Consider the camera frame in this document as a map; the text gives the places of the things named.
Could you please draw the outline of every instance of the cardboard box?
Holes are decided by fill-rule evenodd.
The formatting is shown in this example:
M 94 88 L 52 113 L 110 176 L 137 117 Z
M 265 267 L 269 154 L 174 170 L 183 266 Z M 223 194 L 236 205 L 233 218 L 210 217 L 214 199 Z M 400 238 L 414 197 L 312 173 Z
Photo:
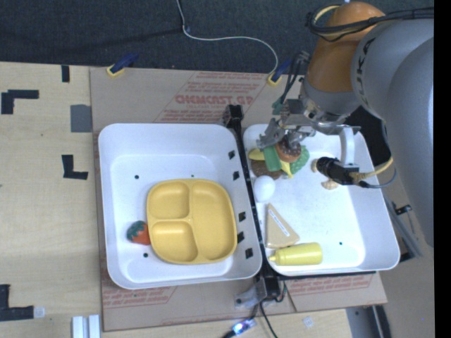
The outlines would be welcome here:
M 283 93 L 267 76 L 127 68 L 112 78 L 105 68 L 90 69 L 94 165 L 101 257 L 101 294 L 105 331 L 210 320 L 244 318 L 250 309 L 235 306 L 235 295 L 247 291 L 253 279 L 177 287 L 126 290 L 116 286 L 106 269 L 104 219 L 99 174 L 98 136 L 112 123 L 218 123 L 226 106 L 241 105 L 246 127 L 267 123 L 271 104 Z M 297 97 L 300 83 L 288 99 Z M 317 311 L 386 302 L 378 273 L 287 280 L 289 299 L 267 307 L 267 314 Z

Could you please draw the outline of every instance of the blue clip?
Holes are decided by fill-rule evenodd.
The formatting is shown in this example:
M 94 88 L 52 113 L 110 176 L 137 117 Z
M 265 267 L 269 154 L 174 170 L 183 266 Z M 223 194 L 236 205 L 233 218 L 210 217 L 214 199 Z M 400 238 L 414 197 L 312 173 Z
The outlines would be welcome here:
M 107 68 L 106 72 L 111 77 L 116 77 L 123 72 L 124 68 L 127 68 L 127 67 L 133 65 L 133 63 L 139 57 L 140 57 L 140 55 L 137 53 L 129 53 L 129 54 L 125 55 L 121 60 L 119 60 L 116 64 Z
M 287 59 L 283 63 L 281 63 L 276 71 L 268 76 L 268 83 L 275 87 L 280 82 L 282 74 L 287 70 L 290 64 L 291 59 Z

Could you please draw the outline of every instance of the white egg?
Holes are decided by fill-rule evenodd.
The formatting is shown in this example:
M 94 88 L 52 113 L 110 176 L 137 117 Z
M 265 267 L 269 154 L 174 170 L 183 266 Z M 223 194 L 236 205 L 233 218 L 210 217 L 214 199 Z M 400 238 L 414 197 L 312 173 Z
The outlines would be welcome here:
M 254 181 L 254 195 L 255 199 L 263 203 L 268 201 L 276 191 L 276 182 L 268 175 L 257 177 Z

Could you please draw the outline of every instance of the yellow divided tray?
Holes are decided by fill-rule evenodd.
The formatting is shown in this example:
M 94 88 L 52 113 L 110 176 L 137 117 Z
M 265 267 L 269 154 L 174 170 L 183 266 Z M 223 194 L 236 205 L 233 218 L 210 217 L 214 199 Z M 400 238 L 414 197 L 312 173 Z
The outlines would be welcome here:
M 152 248 L 164 261 L 213 263 L 236 249 L 237 228 L 227 191 L 203 179 L 167 180 L 147 195 Z

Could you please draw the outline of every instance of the yellow bottle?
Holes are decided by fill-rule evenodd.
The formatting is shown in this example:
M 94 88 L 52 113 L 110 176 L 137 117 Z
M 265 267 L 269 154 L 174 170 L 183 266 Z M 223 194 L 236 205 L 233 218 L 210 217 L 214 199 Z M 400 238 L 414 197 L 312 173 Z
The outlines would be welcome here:
M 318 243 L 303 243 L 278 249 L 268 259 L 277 265 L 313 265 L 323 261 L 323 250 Z

